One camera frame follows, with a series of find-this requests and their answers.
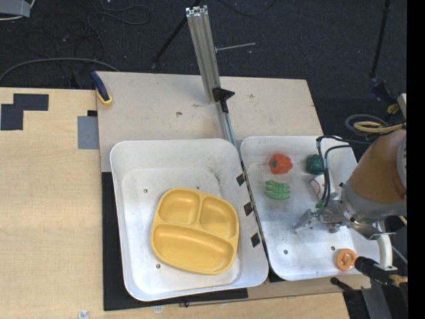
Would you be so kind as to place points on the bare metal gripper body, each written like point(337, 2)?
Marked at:
point(333, 216)

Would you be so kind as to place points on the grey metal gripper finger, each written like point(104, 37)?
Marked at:
point(303, 219)
point(312, 224)

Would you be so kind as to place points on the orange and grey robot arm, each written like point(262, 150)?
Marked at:
point(376, 171)

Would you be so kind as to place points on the white plastic tray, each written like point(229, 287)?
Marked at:
point(139, 231)
point(299, 244)

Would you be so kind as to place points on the green pea pods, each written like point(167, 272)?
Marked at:
point(277, 190)

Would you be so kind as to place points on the orange doughnut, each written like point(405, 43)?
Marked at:
point(345, 260)

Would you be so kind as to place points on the dark green toy vegetable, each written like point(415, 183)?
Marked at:
point(313, 165)

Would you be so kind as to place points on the orange bell pepper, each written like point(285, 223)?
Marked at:
point(280, 164)

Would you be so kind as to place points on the yellow divided plate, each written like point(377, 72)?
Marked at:
point(194, 234)

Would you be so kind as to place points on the pale wood board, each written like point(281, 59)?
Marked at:
point(159, 111)

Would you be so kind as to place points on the black cylinder on white bracket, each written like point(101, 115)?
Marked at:
point(372, 267)

